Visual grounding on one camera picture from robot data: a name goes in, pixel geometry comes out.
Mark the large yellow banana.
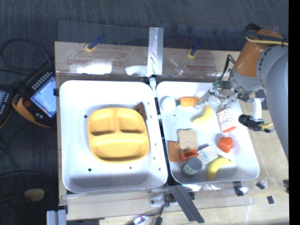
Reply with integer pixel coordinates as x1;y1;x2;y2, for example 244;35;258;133
207;157;235;180

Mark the small yellow banana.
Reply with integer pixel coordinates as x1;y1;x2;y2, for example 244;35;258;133
192;104;214;126

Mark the tan bread slice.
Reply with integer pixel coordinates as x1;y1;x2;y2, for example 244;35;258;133
177;129;199;151

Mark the orange-red square cup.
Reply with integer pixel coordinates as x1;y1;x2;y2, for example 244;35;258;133
180;149;200;163

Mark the yellow divided plate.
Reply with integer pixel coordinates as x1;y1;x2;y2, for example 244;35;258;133
87;107;150;163

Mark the white and orange carton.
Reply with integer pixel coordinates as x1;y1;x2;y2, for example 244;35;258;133
217;107;237;133

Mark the orange carrot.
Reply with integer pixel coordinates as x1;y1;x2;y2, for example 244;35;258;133
175;97;202;108

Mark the orange bell pepper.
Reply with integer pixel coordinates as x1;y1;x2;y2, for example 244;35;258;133
217;136;234;154

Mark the black cylinder on white bracket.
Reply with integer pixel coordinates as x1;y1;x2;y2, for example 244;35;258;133
238;97;266;132

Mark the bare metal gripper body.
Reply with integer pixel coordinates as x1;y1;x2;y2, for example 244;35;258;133
219;80;255;103

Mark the orange cheese slice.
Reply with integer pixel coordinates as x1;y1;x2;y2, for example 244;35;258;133
168;141;181;163

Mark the white patterned packet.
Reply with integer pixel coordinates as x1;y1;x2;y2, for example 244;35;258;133
196;145;220;165

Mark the brown cardboard board red print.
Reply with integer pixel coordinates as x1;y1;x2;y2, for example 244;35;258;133
54;41;289;221

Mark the brown chocolate biscuit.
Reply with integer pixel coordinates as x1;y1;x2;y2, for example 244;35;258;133
135;101;148;121

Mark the white egg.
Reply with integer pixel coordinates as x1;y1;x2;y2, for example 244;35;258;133
161;96;177;113

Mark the green can with grey lid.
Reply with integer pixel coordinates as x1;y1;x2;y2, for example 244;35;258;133
181;157;203;178

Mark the white plastic tray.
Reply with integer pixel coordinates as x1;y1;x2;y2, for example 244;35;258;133
156;81;260;185
59;80;169;194

